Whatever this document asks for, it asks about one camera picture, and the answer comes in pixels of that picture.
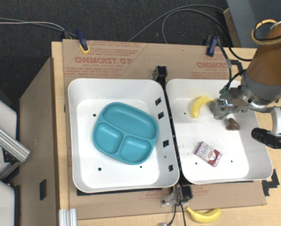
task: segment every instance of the black fabric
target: black fabric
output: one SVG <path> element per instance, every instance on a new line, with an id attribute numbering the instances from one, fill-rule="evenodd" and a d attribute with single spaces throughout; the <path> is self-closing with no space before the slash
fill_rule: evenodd
<path id="1" fill-rule="evenodd" d="M 89 40 L 127 41 L 163 13 L 188 4 L 227 8 L 226 0 L 0 0 L 0 17 L 56 23 L 79 29 Z M 211 8 L 199 8 L 216 18 Z M 163 43 L 162 20 L 136 42 Z M 194 13 L 177 13 L 165 25 L 167 41 L 200 45 L 216 24 Z M 61 32 L 34 25 L 0 25 L 0 88 L 13 102 L 21 97 L 51 55 Z"/>

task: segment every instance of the yellow banana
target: yellow banana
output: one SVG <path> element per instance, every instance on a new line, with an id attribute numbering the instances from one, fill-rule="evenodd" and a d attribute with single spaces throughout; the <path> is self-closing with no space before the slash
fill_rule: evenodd
<path id="1" fill-rule="evenodd" d="M 186 210 L 191 214 L 191 217 L 194 221 L 198 223 L 211 223 L 220 217 L 221 209 L 213 209 L 206 213 L 200 213 L 186 207 Z"/>
<path id="2" fill-rule="evenodd" d="M 207 104 L 207 103 L 209 103 L 211 101 L 214 101 L 214 99 L 210 99 L 210 98 L 208 98 L 206 96 L 202 96 L 202 97 L 197 98 L 194 101 L 194 103 L 192 104 L 192 107 L 191 107 L 191 115 L 192 115 L 192 117 L 193 118 L 197 118 L 198 114 L 199 114 L 200 108 L 203 105 L 205 105 L 205 104 Z"/>

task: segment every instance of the blue plate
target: blue plate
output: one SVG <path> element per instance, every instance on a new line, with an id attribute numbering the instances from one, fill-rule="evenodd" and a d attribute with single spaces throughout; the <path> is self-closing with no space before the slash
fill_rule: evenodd
<path id="1" fill-rule="evenodd" d="M 152 116 L 118 102 L 103 109 L 92 134 L 99 151 L 128 164 L 146 161 L 157 137 L 158 124 Z"/>

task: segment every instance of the wooden table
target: wooden table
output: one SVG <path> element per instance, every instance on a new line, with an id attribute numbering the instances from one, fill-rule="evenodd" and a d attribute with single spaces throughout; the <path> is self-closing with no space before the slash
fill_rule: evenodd
<path id="1" fill-rule="evenodd" d="M 255 49 L 246 49 L 246 48 L 235 48 L 236 53 L 241 57 L 252 57 L 254 55 Z M 226 49 L 229 57 L 235 59 L 231 53 Z M 43 147 L 46 148 L 46 160 L 51 159 L 54 161 L 53 166 L 46 166 L 46 174 L 51 174 L 54 179 L 51 180 L 48 184 L 48 198 L 50 201 L 45 203 L 44 200 L 38 202 L 37 209 L 31 208 L 31 197 L 28 194 L 31 194 L 31 191 L 25 191 L 25 188 L 28 188 L 26 185 L 26 177 L 31 177 L 29 169 L 31 165 L 42 165 L 45 163 L 45 160 L 42 162 L 38 159 L 39 155 L 34 152 L 34 148 L 31 148 L 31 156 L 29 161 L 23 163 L 20 166 L 21 172 L 13 180 L 14 184 L 22 185 L 22 216 L 21 216 L 21 225 L 27 226 L 31 225 L 33 222 L 34 225 L 44 225 L 43 222 L 47 220 L 45 225 L 52 225 L 52 222 L 57 220 L 57 211 L 59 209 L 70 209 L 69 203 L 69 187 L 68 187 L 68 167 L 67 167 L 67 150 L 66 150 L 66 117 L 64 112 L 65 104 L 65 95 L 64 95 L 64 73 L 63 73 L 63 50 L 61 42 L 52 43 L 52 59 L 53 66 L 51 70 L 49 65 L 45 69 L 43 67 L 42 71 L 35 78 L 35 82 L 30 85 L 28 90 L 20 99 L 20 111 L 21 114 L 26 114 L 33 116 L 34 114 L 39 114 L 41 111 L 41 101 L 45 98 L 50 98 L 48 103 L 52 104 L 51 108 L 51 123 L 53 133 L 50 135 L 50 141 L 53 141 L 54 147 Z M 39 87 L 39 83 L 47 83 L 47 89 L 42 90 Z M 51 95 L 48 95 L 49 85 L 51 84 Z M 34 96 L 34 103 L 39 100 L 38 104 L 35 106 L 38 109 L 31 110 L 30 113 L 26 112 L 31 107 L 28 105 L 30 97 Z M 272 129 L 272 119 L 268 114 L 257 114 L 258 122 L 261 128 L 268 130 Z M 20 120 L 27 120 L 27 118 L 22 115 Z M 42 133 L 43 126 L 39 126 L 38 133 Z M 21 142 L 28 147 L 28 144 L 35 142 L 34 137 L 27 135 L 29 128 L 28 124 L 20 128 L 20 138 Z M 243 207 L 243 208 L 229 208 L 223 209 L 222 215 L 220 218 L 209 224 L 212 226 L 224 226 L 224 225 L 235 225 L 235 226 L 244 226 L 244 225 L 264 225 L 264 226 L 281 226 L 281 150 L 274 150 L 268 148 L 269 155 L 271 157 L 273 168 L 276 169 L 280 185 L 278 188 L 270 189 L 270 196 L 266 198 L 267 205 L 265 206 L 255 206 L 255 207 Z M 158 226 L 161 222 L 169 222 L 172 218 L 172 213 L 161 213 L 161 214 L 149 214 L 149 215 L 140 215 L 140 216 L 128 216 L 128 217 L 116 217 L 116 218 L 100 218 L 100 219 L 89 219 L 89 220 L 79 220 L 79 226 L 102 226 L 102 225 L 113 225 L 113 226 L 143 226 L 143 225 L 156 225 Z M 199 226 L 202 224 L 194 222 L 189 214 L 185 213 L 187 225 Z M 178 212 L 175 216 L 175 220 L 172 224 L 173 226 L 183 225 L 182 213 Z"/>

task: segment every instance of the robotic arm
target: robotic arm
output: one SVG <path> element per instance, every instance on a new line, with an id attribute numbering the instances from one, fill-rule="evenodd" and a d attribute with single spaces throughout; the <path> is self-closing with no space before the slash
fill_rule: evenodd
<path id="1" fill-rule="evenodd" d="M 270 31 L 262 40 L 256 38 L 256 30 L 263 24 L 272 23 Z M 281 148 L 281 107 L 268 107 L 281 98 L 281 21 L 271 19 L 257 23 L 252 40 L 259 47 L 248 67 L 242 74 L 237 88 L 221 90 L 220 98 L 213 102 L 214 118 L 221 120 L 231 113 L 246 112 L 248 109 L 271 113 L 272 132 L 255 128 L 252 137 L 272 148 Z"/>

